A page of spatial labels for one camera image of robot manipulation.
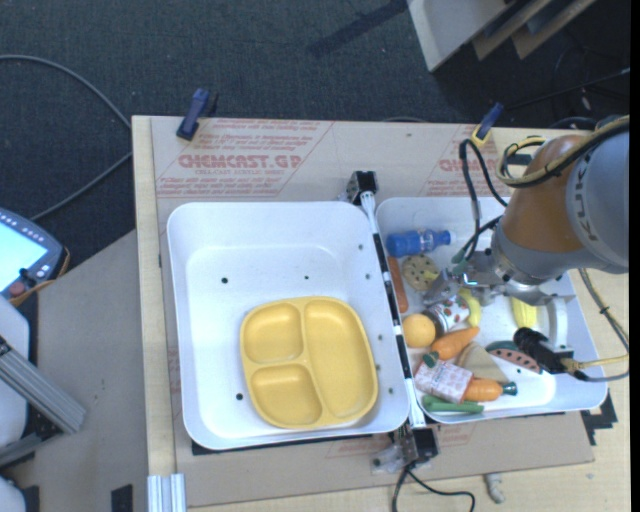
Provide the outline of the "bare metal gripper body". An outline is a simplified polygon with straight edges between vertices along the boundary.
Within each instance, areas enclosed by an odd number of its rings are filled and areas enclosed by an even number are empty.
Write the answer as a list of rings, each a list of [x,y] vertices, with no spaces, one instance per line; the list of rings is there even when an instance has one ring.
[[[494,268],[490,249],[475,251],[469,257],[460,250],[451,259],[451,276],[457,287],[466,292],[469,287],[490,287],[495,298],[507,294],[506,281]]]

